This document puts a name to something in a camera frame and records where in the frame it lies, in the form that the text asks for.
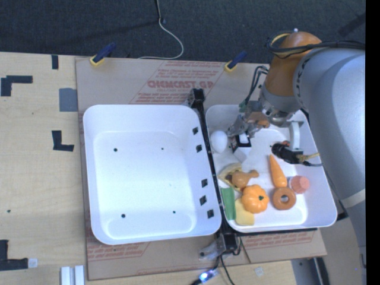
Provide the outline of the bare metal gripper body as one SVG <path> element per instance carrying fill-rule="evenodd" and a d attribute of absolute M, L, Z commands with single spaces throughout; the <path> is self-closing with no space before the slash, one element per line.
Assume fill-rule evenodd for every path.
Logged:
<path fill-rule="evenodd" d="M 246 123 L 257 128 L 268 128 L 270 125 L 287 126 L 294 113 L 284 112 L 270 105 L 268 102 L 251 100 L 245 107 L 243 118 Z"/>

